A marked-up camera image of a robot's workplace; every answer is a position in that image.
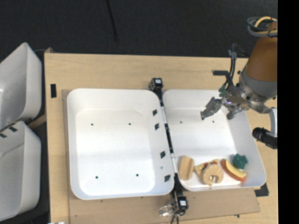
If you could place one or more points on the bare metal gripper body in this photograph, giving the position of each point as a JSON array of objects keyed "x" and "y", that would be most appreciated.
[{"x": 243, "y": 100}]

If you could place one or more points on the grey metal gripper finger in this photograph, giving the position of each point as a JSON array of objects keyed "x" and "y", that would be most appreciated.
[
  {"x": 233, "y": 114},
  {"x": 211, "y": 107}
]

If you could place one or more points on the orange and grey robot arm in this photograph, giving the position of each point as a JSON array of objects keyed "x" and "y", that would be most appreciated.
[{"x": 262, "y": 55}]

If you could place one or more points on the white plastic tray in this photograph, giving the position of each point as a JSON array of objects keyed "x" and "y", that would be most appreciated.
[
  {"x": 205, "y": 139},
  {"x": 112, "y": 148}
]

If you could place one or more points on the green toy broccoli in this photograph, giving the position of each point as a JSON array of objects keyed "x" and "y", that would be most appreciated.
[{"x": 239, "y": 161}]

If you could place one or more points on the thin black and white rod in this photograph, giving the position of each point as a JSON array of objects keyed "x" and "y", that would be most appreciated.
[{"x": 168, "y": 134}]

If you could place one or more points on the red and yellow toy slice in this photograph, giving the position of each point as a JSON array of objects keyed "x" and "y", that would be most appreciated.
[{"x": 232, "y": 170}]

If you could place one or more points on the toy pizza slice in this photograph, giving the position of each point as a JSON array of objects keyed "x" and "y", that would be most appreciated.
[{"x": 200, "y": 167}]

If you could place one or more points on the round tan toy biscuit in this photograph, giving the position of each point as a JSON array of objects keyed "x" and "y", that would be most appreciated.
[{"x": 213, "y": 174}]

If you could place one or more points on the tan toy bread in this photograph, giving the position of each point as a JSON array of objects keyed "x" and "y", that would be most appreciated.
[{"x": 186, "y": 168}]

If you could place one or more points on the black cylinder on white bracket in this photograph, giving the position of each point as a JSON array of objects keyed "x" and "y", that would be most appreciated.
[{"x": 266, "y": 136}]

